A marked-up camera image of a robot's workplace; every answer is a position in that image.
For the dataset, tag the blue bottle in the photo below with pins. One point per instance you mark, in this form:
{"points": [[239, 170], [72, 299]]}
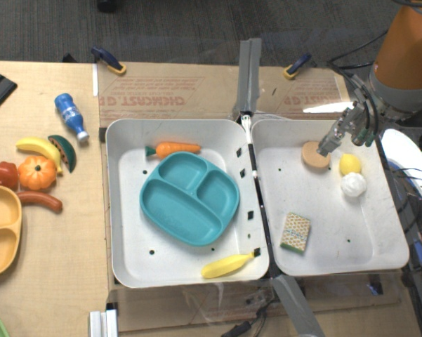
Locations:
{"points": [[69, 114]]}

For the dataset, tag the yellow lemon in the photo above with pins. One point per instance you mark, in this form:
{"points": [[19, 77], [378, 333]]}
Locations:
{"points": [[349, 164]]}

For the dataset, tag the brown sausage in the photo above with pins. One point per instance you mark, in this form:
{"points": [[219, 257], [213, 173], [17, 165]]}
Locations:
{"points": [[42, 201]]}

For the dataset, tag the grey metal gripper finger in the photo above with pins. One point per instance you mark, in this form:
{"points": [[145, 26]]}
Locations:
{"points": [[323, 146], [335, 142]]}

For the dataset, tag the white plastic tray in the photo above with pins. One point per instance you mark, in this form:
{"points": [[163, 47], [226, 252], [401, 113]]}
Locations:
{"points": [[340, 237], [175, 265]]}

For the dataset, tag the orange pumpkin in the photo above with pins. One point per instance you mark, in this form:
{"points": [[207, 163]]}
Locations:
{"points": [[37, 173]]}

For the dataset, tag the orange carrot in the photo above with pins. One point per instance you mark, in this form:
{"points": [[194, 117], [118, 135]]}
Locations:
{"points": [[177, 148]]}

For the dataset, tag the white garlic bulb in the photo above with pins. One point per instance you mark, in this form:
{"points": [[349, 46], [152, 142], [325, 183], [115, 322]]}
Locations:
{"points": [[353, 184]]}

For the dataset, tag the patterned green and white packet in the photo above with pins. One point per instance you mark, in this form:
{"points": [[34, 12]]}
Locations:
{"points": [[295, 232]]}

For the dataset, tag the orange divided plate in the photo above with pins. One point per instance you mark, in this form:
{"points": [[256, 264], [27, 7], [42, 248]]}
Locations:
{"points": [[1, 230]]}

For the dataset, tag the teal divided plate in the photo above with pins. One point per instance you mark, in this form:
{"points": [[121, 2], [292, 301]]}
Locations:
{"points": [[172, 209]]}

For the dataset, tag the tan round biscuit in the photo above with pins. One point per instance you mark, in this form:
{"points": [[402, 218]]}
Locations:
{"points": [[312, 158]]}

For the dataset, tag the yellow banana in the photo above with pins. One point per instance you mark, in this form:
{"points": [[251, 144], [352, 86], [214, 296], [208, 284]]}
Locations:
{"points": [[224, 265], [38, 146]]}

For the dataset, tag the brown cardboard board red print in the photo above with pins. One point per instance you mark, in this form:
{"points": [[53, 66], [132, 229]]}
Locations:
{"points": [[196, 90]]}

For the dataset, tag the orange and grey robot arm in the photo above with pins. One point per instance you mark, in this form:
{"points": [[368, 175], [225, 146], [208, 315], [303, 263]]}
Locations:
{"points": [[403, 54]]}

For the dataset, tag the green watermelon slice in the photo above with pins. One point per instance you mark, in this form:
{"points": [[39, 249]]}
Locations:
{"points": [[69, 151]]}

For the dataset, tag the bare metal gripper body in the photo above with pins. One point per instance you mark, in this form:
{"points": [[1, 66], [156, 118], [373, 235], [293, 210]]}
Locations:
{"points": [[347, 120]]}

